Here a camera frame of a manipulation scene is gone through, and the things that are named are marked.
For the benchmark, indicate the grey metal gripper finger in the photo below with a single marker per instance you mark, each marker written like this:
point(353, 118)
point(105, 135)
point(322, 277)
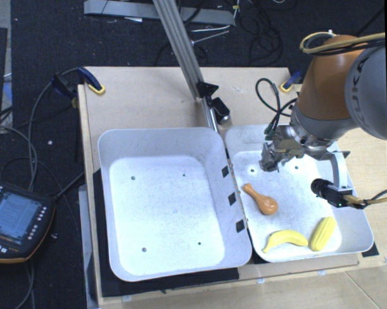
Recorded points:
point(267, 160)
point(286, 159)

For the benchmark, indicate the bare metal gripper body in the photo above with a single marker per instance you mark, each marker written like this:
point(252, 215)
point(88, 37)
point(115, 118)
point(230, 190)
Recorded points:
point(288, 142)

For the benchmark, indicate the black cylinder on white bracket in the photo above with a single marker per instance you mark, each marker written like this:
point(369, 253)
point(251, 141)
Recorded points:
point(332, 193)

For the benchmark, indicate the white plastic tray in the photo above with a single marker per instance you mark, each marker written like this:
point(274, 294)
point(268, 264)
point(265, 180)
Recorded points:
point(167, 215)
point(293, 191)

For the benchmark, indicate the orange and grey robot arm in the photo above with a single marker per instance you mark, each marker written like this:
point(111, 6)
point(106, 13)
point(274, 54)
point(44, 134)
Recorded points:
point(327, 89)

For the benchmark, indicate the yellow banana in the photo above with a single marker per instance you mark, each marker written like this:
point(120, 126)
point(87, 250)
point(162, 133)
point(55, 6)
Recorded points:
point(286, 236)

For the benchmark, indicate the yellow toy corn cob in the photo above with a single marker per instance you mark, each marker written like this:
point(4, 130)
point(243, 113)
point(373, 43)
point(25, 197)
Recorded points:
point(323, 234)

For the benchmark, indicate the pale wood board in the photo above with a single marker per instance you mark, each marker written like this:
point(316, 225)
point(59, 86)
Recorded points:
point(153, 101)

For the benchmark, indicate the orange toy chicken drumstick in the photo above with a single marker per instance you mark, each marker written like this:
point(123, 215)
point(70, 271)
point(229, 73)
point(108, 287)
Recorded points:
point(264, 202)

